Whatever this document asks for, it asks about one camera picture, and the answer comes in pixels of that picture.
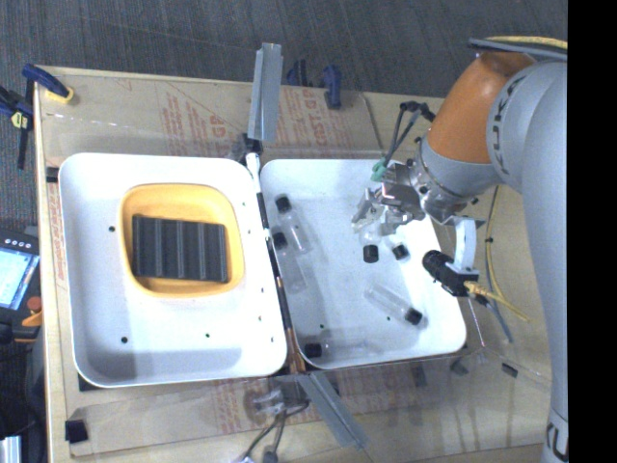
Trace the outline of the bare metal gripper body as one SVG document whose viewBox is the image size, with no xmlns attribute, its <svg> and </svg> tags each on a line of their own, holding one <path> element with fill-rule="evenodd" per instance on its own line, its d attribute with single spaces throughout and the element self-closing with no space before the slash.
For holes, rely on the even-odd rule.
<svg viewBox="0 0 617 463">
<path fill-rule="evenodd" d="M 382 178 L 384 204 L 415 219 L 424 215 L 440 224 L 459 214 L 478 194 L 478 165 L 455 160 L 416 160 L 390 165 Z"/>
</svg>

